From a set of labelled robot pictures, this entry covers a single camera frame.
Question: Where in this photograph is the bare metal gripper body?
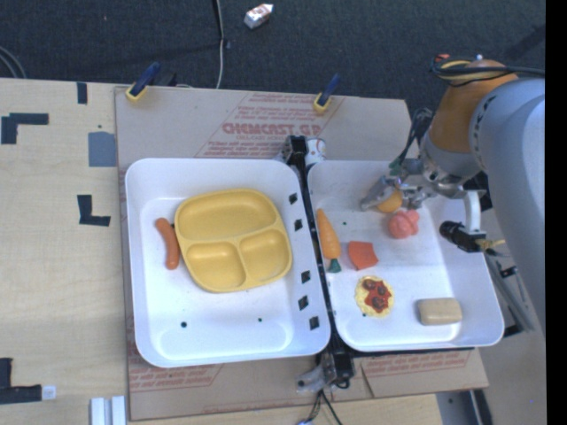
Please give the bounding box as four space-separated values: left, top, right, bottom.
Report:
388 157 485 200

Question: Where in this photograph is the yellow orange round toy food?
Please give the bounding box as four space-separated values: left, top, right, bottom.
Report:
376 188 405 214

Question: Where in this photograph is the pink lumpy toy food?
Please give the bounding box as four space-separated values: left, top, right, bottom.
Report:
387 208 421 240

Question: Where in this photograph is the orange wedge slice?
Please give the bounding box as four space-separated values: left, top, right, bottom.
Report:
346 240 380 272

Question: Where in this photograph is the orange carrot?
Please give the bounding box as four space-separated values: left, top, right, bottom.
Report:
315 208 343 274

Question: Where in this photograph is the white plastic tray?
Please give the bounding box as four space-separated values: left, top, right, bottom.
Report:
306 159 506 353
124 157 332 368

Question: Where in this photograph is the thin black rod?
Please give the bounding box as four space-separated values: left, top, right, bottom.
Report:
295 148 345 362

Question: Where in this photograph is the yellow and red pizza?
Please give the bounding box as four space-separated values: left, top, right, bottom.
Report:
353 274 396 319

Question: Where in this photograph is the beige bread block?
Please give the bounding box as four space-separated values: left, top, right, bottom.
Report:
416 297 463 327

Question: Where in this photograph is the yellow divided plate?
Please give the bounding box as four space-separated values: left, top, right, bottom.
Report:
173 188 294 294

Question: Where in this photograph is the brown cardboard board red print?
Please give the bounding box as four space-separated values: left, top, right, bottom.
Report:
113 85 490 422

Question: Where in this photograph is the orange sausage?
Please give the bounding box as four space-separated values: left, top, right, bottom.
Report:
154 217 182 271

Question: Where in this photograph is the white and orange carton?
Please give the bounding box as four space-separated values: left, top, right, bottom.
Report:
243 3 276 30

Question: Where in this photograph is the black cylinder on white bracket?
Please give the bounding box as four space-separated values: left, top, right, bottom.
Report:
439 189 489 254

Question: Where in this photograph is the black block with thin wires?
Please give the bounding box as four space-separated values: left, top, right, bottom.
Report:
282 135 310 168
315 347 356 385

